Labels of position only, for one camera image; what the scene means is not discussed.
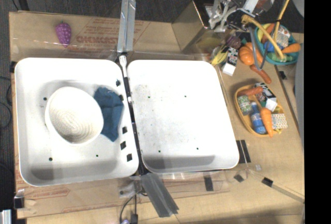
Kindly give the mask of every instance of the white plastic tray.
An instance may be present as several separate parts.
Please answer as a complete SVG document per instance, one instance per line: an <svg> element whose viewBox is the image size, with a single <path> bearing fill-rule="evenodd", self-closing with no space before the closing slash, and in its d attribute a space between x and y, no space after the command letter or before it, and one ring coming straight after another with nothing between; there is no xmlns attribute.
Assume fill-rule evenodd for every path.
<svg viewBox="0 0 331 224"><path fill-rule="evenodd" d="M136 172L137 148L117 64L98 59L25 58L16 65L15 79L20 172L27 183L67 184L127 177ZM90 95L105 86L123 96L116 141L100 135L89 144L77 146L49 133L44 120L47 98L64 86L80 88Z"/></svg>
<svg viewBox="0 0 331 224"><path fill-rule="evenodd" d="M238 148L216 70L203 61L128 66L142 159L153 173L228 169Z"/></svg>

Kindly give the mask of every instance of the white hat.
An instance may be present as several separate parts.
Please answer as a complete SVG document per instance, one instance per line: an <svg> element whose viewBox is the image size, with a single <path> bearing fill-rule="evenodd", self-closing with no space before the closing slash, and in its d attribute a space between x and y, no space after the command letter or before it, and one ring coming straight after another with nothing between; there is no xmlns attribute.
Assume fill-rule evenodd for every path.
<svg viewBox="0 0 331 224"><path fill-rule="evenodd" d="M51 95L45 122L53 134L73 144L90 142L103 129L99 104L90 94L75 87L62 87Z"/></svg>

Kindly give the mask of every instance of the blue towel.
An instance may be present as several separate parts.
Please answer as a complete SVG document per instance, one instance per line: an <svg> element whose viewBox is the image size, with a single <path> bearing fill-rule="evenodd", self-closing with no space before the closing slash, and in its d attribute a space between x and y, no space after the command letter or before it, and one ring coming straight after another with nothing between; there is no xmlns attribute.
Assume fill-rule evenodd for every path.
<svg viewBox="0 0 331 224"><path fill-rule="evenodd" d="M118 125L124 105L114 91L105 87L100 87L96 90L94 99L102 111L103 129L101 134L114 142L118 138Z"/></svg>

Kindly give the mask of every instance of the purple grape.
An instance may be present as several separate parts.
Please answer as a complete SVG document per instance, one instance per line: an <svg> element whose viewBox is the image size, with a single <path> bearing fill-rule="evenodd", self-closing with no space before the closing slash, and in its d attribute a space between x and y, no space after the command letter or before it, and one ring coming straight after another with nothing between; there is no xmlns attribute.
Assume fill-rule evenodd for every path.
<svg viewBox="0 0 331 224"><path fill-rule="evenodd" d="M60 23L55 27L59 42L66 48L70 44L71 27L67 23Z"/></svg>

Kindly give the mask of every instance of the blue bowl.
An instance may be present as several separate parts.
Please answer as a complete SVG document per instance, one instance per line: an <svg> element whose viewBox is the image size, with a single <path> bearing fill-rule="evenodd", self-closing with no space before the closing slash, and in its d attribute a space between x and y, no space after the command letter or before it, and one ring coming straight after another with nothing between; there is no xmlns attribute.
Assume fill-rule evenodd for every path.
<svg viewBox="0 0 331 224"><path fill-rule="evenodd" d="M261 55L264 55L264 47L263 44L259 41L258 39L258 27L255 29L254 31L254 37L255 37L255 43L257 44L258 48L260 49ZM295 39L293 38L292 34L289 38L289 45L296 43ZM290 65L290 64L294 64L298 61L299 58L299 52L294 52L294 53L287 53L287 55L292 56L294 59L292 61L288 61L288 62L277 62L277 61L273 61L272 59L270 59L268 56L265 58L269 63L274 64L274 65Z"/></svg>

